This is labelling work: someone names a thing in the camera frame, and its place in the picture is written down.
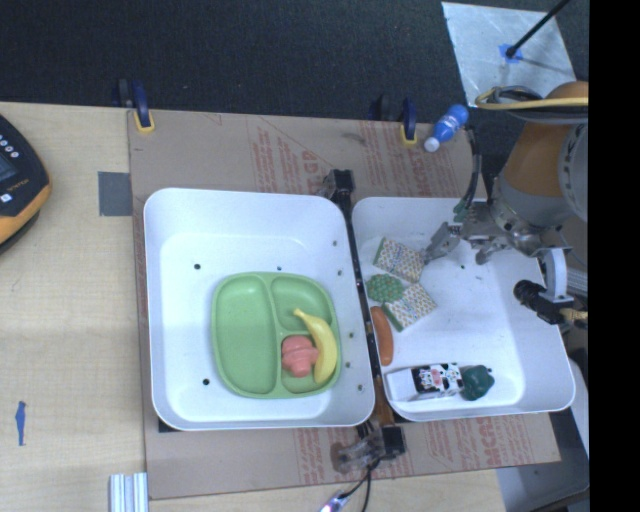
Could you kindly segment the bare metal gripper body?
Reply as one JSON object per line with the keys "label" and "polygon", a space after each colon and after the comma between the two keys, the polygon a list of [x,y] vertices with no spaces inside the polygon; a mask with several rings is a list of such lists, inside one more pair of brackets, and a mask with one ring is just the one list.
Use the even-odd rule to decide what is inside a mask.
{"label": "bare metal gripper body", "polygon": [[542,228],[498,202],[474,202],[461,228],[461,238],[476,251],[478,242],[496,241],[503,250],[515,250],[527,257],[535,256],[543,247],[542,233]]}

